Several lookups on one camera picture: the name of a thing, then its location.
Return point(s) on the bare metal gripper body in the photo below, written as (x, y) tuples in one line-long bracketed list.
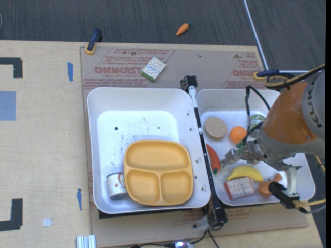
[(252, 152)]

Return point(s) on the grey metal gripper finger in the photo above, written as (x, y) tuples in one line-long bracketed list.
[(228, 162), (232, 153)]

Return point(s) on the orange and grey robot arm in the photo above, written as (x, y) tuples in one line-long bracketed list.
[(287, 123)]

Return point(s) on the red-orange toy pepper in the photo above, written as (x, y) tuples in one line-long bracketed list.
[(214, 159)]

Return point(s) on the orange ball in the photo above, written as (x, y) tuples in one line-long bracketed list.
[(237, 134)]

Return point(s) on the yellow banana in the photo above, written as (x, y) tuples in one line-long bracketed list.
[(245, 172)]

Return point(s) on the orange and white carton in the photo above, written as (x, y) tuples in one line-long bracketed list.
[(239, 188)]

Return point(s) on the tan round biscuit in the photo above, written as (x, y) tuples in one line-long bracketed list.
[(215, 127)]

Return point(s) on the green and white can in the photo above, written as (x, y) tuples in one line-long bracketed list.
[(256, 120)]

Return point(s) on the orange toy drumstick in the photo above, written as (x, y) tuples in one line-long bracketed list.
[(264, 188)]

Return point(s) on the thin black and white rod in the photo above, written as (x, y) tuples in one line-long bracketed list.
[(199, 123)]

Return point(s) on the white plastic tray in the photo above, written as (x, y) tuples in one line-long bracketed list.
[(108, 128), (222, 105)]

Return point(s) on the yellow divided plate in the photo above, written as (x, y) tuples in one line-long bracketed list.
[(157, 173)]

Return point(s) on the brown cardboard board red print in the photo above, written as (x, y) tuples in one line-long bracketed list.
[(175, 61)]

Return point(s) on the green and white carton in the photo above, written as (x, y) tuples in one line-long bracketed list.
[(153, 68)]

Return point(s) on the white can with orange print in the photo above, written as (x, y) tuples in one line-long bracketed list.
[(116, 187)]

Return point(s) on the orange toy carrot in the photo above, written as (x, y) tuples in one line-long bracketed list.
[(181, 30)]

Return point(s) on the black cylinder on white bracket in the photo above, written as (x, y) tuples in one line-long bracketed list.
[(283, 194)]

